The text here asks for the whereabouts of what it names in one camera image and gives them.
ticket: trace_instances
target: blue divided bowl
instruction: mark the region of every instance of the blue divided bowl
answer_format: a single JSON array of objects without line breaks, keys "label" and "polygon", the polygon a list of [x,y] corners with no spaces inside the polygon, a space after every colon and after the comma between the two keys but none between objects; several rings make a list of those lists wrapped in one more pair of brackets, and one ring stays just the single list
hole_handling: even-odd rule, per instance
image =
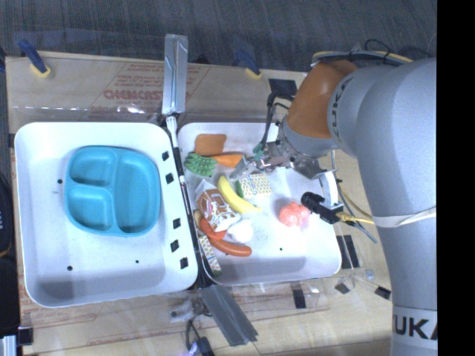
[{"label": "blue divided bowl", "polygon": [[144,154],[86,146],[68,164],[65,207],[70,221],[96,234],[137,236],[160,214],[160,176]]}]

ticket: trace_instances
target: banana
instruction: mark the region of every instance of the banana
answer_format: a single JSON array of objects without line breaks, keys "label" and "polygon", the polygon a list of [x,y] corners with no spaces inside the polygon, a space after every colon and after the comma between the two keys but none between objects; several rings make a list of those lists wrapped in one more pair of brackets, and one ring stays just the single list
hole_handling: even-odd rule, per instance
[{"label": "banana", "polygon": [[224,200],[229,206],[239,214],[246,212],[261,212],[261,207],[256,207],[247,200],[236,194],[226,176],[222,175],[217,180],[217,189],[223,195]]}]

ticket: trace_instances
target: gray carpet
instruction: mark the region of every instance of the gray carpet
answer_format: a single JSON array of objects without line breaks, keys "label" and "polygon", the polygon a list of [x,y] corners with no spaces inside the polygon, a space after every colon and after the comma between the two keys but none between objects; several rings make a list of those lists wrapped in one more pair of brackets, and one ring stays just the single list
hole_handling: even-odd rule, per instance
[{"label": "gray carpet", "polygon": [[[235,50],[262,68],[309,70],[319,50],[368,39],[413,59],[436,56],[437,0],[0,0],[0,45],[163,59],[167,33],[189,38],[189,60],[230,65]],[[384,50],[376,42],[372,50]],[[10,173],[0,74],[0,172]]]}]

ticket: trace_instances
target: white band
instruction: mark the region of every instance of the white band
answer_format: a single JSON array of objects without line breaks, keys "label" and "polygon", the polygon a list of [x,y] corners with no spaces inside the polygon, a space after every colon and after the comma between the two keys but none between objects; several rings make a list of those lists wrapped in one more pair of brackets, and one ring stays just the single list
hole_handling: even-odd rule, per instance
[{"label": "white band", "polygon": [[428,210],[418,212],[417,214],[401,215],[397,217],[373,217],[373,222],[378,227],[383,228],[396,228],[401,225],[418,222],[420,220],[436,217],[436,207],[429,208]]}]

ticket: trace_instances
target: chocolate milk carton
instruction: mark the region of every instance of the chocolate milk carton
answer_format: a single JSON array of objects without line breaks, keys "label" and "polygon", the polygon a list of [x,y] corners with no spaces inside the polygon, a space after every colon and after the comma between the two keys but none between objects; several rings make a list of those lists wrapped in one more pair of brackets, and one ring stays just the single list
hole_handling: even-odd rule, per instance
[{"label": "chocolate milk carton", "polygon": [[203,179],[195,193],[198,209],[214,232],[225,231],[240,220],[240,215],[226,203],[216,186]]}]

